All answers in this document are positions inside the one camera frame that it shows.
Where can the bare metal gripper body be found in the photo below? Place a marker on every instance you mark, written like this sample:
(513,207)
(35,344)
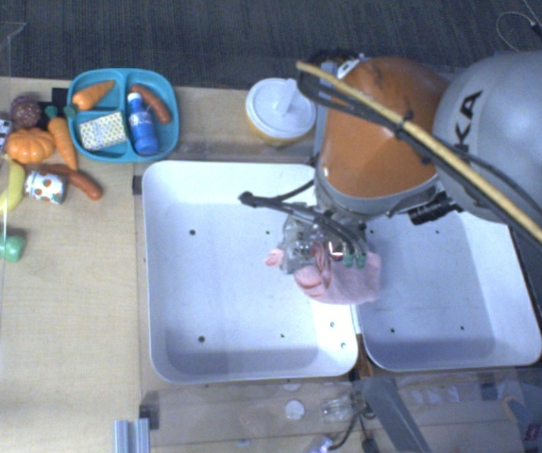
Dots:
(305,239)

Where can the pink plush toy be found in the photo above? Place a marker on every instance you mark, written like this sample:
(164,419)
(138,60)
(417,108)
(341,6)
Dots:
(351,286)

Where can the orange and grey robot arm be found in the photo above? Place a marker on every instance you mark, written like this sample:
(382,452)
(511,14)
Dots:
(375,149)

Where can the white plastic tray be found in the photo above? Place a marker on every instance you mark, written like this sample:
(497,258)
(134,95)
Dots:
(441,300)
(214,276)

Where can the yellow cup with white lid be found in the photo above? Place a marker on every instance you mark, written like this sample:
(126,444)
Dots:
(278,111)

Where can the blue divided plate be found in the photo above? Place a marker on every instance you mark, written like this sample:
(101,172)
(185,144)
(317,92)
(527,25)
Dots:
(164,146)

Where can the clear plastic bottle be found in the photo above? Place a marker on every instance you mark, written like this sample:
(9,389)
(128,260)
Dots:
(339,408)

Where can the blue bottle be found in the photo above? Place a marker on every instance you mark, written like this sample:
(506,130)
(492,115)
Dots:
(142,128)

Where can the brown sausage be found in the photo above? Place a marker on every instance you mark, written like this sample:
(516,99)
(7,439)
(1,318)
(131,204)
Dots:
(84,184)
(155,104)

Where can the orange carrot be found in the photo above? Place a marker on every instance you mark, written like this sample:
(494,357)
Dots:
(63,139)
(92,95)

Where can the white can with orange print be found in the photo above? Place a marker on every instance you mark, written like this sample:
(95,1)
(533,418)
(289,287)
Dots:
(45,187)

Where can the orange pumpkin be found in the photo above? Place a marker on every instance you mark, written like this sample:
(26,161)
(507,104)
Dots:
(29,145)

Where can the yellow banana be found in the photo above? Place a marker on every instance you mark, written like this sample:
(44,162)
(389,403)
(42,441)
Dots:
(13,187)

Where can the purple grapes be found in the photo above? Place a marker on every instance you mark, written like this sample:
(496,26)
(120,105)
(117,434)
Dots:
(25,110)

